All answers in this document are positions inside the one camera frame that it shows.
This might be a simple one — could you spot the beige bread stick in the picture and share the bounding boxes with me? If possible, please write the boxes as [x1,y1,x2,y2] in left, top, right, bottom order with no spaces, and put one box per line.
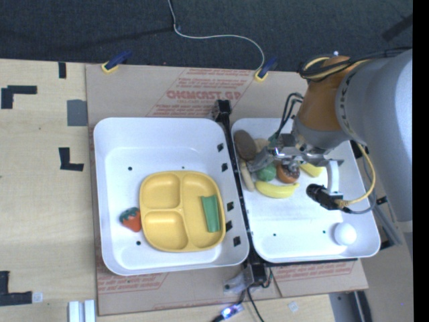
[240,162,256,193]

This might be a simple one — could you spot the brown potato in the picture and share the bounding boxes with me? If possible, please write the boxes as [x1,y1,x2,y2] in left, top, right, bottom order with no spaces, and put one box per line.
[233,129,259,162]

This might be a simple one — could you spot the yellow divided plate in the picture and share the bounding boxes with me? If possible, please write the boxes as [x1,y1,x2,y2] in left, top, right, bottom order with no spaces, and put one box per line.
[138,170,227,253]

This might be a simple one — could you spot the yellow banana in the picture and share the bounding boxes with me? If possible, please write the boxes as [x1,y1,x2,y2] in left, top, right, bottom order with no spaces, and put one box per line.
[255,180,300,200]
[298,162,326,178]

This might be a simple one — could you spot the white plastic tray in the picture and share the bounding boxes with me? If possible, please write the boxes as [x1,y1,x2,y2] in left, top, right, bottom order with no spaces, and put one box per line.
[93,116,251,277]
[231,117,382,264]

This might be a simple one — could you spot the green celery stick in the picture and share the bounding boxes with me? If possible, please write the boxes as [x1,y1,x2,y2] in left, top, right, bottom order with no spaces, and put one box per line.
[200,194,222,233]

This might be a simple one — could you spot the thin black rod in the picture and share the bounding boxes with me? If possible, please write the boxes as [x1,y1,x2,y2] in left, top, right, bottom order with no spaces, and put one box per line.
[222,121,257,264]

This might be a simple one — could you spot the red strawberry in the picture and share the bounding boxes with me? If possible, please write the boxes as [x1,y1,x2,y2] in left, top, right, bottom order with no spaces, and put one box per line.
[119,207,142,233]

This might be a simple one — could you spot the black block with thin wires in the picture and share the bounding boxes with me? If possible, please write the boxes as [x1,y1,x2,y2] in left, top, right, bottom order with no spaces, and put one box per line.
[242,260,273,288]
[213,99,233,123]

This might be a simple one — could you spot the brown cardboard board red print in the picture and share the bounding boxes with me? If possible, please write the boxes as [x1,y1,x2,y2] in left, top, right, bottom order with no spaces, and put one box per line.
[84,63,370,317]

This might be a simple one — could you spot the white egg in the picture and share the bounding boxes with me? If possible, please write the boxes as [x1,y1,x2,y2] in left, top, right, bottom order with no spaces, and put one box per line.
[333,222,358,247]

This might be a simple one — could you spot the brown doughnut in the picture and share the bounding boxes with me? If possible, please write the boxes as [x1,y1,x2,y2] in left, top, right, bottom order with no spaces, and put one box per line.
[275,163,301,185]

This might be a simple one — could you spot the green round fruit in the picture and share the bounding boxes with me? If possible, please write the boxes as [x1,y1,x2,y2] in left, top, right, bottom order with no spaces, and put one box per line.
[256,164,278,182]

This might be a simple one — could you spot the black cylinder on white bracket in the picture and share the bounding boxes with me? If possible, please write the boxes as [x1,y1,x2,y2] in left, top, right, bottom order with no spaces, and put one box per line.
[305,160,345,211]

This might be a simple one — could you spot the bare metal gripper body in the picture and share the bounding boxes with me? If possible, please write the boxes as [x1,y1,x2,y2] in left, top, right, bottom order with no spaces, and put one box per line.
[271,133,345,168]

